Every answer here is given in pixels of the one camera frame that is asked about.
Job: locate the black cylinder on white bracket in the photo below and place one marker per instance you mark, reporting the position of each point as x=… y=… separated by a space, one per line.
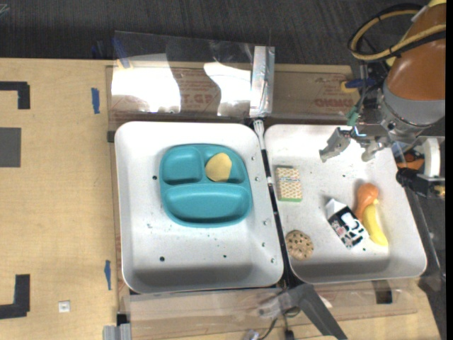
x=426 y=172

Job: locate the yellow potato chip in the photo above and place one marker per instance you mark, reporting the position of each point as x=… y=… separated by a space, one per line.
x=218 y=167

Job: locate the brown chocolate chip biscuit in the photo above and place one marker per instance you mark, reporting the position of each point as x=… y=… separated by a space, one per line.
x=299 y=245

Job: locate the patterned cream and green carton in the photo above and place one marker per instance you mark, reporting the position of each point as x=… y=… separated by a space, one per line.
x=288 y=184

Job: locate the blue divided plate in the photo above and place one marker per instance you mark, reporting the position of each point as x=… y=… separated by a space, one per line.
x=205 y=204

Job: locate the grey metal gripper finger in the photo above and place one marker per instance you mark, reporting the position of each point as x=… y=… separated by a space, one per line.
x=371 y=151
x=334 y=145

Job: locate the yellow banana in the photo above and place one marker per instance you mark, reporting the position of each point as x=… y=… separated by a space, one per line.
x=375 y=225

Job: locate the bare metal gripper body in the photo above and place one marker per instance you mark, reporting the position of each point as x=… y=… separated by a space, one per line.
x=384 y=127

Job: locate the white plastic tray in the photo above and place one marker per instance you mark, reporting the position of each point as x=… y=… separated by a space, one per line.
x=184 y=260
x=336 y=264

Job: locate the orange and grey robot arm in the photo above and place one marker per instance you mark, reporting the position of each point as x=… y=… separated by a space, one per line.
x=417 y=73

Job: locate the black and white milk carton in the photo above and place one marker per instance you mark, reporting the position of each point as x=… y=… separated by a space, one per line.
x=347 y=227

